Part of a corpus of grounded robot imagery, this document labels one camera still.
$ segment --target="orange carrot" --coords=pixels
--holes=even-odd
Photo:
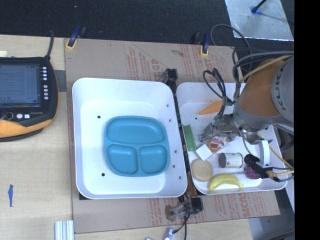
[[[219,112],[222,106],[222,100],[216,101],[199,112],[199,115],[206,115]]]

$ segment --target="banana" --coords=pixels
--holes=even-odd
[[[222,184],[237,185],[239,188],[244,186],[238,181],[238,178],[235,175],[231,173],[222,173],[213,176],[208,183],[208,188],[209,190],[214,190]]]

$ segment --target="cardboard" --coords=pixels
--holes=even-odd
[[[194,44],[78,39],[74,50],[64,49],[75,233],[180,225],[183,221],[169,221],[165,215],[166,206],[177,206],[180,203],[178,198],[91,200],[81,197],[75,174],[73,83],[84,77],[159,81],[167,68],[177,69],[177,84],[204,82],[203,71],[211,71],[213,67],[219,70],[226,83],[234,82],[231,72],[233,48],[209,46],[208,56],[202,57],[200,47]],[[201,199],[204,210],[191,216],[188,223],[280,214],[274,191],[202,195]]]

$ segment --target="green object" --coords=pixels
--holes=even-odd
[[[195,143],[194,134],[192,133],[192,129],[191,129],[190,124],[183,125],[182,127],[183,127],[186,149],[188,151],[195,151],[196,150],[196,143]]]

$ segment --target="empty white tray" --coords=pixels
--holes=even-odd
[[[217,84],[211,83],[210,86],[220,94]],[[236,85],[234,83],[226,83],[226,95],[233,100],[233,95]],[[213,123],[214,117],[217,113],[198,115],[198,113],[206,108],[208,105],[215,101],[221,100],[216,94],[214,94],[206,83],[182,83],[178,86],[176,91],[178,107],[181,117],[181,123],[184,126],[190,125],[193,133],[194,141],[196,146],[201,145],[199,141],[199,135],[204,132],[205,127],[209,123]],[[227,106],[224,114],[231,114],[233,112],[232,106]],[[270,145],[281,155],[279,144],[275,135],[273,127],[269,127],[267,130],[261,130],[260,133],[266,140],[272,140]],[[260,158],[261,145],[250,145],[247,146],[251,153],[256,157]],[[222,184],[215,190],[208,189],[208,181],[201,182],[192,177],[194,186],[197,190],[205,195],[216,195],[216,194],[227,194],[227,193],[241,193],[241,192],[257,192],[257,191],[269,191],[269,190],[280,190],[283,189],[287,182],[275,182],[270,178],[265,179],[249,179],[246,176],[245,168],[220,168],[219,166],[219,153],[241,153],[243,157],[248,154],[243,139],[236,137],[235,140],[230,142],[220,152],[212,155],[207,159],[213,167],[213,175],[230,173],[236,175],[239,182],[244,185],[242,189],[239,189],[236,185]],[[188,151],[188,157],[190,164],[199,156],[195,151]],[[276,157],[275,154],[270,150],[270,164],[274,167],[284,168],[284,163]]]
[[[171,89],[154,81],[81,78],[72,87],[75,171],[79,192],[89,199],[178,197],[187,174]],[[118,116],[142,116],[164,126],[167,169],[152,176],[122,176],[108,166],[104,130]]]

